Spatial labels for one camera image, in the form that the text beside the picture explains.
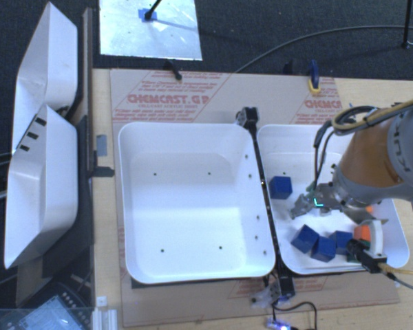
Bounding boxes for black cylinder on white bracket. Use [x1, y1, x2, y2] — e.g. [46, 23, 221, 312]
[346, 218, 388, 274]

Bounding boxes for thin black rod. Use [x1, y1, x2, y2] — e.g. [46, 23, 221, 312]
[244, 120, 287, 285]

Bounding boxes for white plastic tray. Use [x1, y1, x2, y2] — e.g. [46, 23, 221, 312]
[118, 121, 277, 285]
[257, 124, 410, 276]

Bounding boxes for brown cardboard board red print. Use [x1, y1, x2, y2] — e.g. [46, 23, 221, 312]
[109, 67, 402, 328]

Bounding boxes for black block with thin wires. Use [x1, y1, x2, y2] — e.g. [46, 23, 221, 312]
[277, 275, 296, 301]
[235, 106, 261, 129]

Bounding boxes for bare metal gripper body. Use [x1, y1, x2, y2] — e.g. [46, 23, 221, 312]
[311, 181, 349, 219]

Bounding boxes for blue cube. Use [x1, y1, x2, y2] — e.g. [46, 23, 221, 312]
[268, 175, 293, 201]
[290, 223, 320, 254]
[328, 230, 354, 256]
[310, 236, 338, 263]

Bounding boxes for orange cube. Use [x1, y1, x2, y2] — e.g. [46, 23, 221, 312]
[353, 225, 371, 243]

